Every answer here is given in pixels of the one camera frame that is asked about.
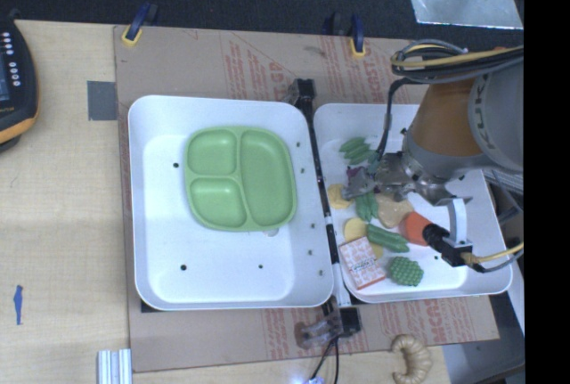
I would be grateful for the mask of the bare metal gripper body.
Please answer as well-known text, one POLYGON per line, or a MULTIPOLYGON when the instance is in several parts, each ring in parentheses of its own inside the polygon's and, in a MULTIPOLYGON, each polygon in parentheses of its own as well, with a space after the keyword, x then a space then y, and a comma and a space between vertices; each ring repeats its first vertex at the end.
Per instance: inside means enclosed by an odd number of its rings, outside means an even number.
POLYGON ((379 190, 390 196, 392 189, 407 187, 411 189, 410 193, 417 193, 424 200, 447 199, 447 181, 433 176, 402 151, 387 153, 381 158, 374 180, 379 190))

